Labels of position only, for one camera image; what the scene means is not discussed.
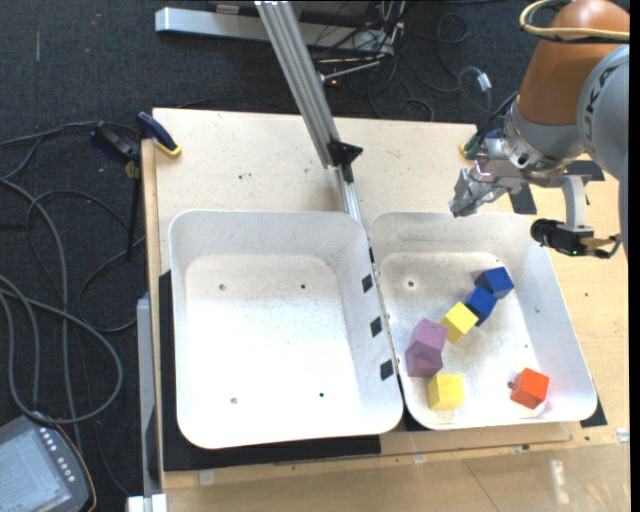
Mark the black cylinder on white bracket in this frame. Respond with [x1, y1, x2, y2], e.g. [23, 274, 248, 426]
[529, 174, 596, 258]

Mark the orange cube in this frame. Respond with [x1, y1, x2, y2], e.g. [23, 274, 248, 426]
[509, 367, 552, 411]

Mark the pale wood board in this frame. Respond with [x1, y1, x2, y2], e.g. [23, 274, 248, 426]
[151, 106, 574, 457]

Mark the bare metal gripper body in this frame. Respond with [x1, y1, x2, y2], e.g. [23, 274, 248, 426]
[469, 130, 566, 196]

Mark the blue cube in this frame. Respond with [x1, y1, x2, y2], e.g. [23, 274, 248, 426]
[463, 285, 499, 328]
[473, 266, 516, 301]

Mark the yellow cube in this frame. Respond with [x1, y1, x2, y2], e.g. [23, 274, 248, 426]
[439, 301, 480, 345]
[426, 373, 466, 412]

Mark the purple cube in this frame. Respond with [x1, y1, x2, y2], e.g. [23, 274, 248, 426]
[409, 317, 448, 354]
[404, 342, 445, 378]

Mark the white plastic tray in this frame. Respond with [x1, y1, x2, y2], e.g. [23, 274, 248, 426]
[368, 211, 599, 432]
[168, 208, 405, 450]

